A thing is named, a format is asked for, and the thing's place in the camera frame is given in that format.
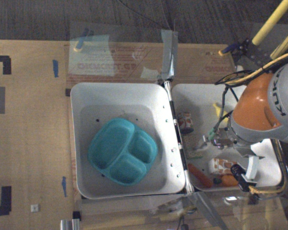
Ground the black cylinder on white bracket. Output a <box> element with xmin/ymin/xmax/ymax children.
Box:
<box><xmin>230</xmin><ymin>155</ymin><xmax>260</xmax><ymax>193</ymax></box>

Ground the yellow banana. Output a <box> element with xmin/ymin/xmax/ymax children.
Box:
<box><xmin>212</xmin><ymin>102</ymin><xmax>229</xmax><ymax>125</ymax></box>

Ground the teal divided plate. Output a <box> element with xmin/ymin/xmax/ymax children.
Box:
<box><xmin>87</xmin><ymin>117</ymin><xmax>158</xmax><ymax>186</ymax></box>

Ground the orange carrot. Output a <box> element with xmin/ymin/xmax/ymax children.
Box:
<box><xmin>187</xmin><ymin>163</ymin><xmax>214</xmax><ymax>189</ymax></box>

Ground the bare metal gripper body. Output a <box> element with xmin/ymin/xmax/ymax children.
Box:
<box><xmin>211</xmin><ymin>127</ymin><xmax>236</xmax><ymax>150</ymax></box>

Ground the small can with orange print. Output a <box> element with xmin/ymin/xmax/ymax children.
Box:
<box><xmin>177</xmin><ymin>112</ymin><xmax>195</xmax><ymax>135</ymax></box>

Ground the orange round toy fruit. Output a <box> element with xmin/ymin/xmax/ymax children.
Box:
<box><xmin>220</xmin><ymin>174</ymin><xmax>239</xmax><ymax>187</ymax></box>

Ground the white plastic tray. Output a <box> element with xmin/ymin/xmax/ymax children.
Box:
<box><xmin>171</xmin><ymin>83</ymin><xmax>283</xmax><ymax>192</ymax></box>
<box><xmin>70</xmin><ymin>82</ymin><xmax>186</xmax><ymax>199</ymax></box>

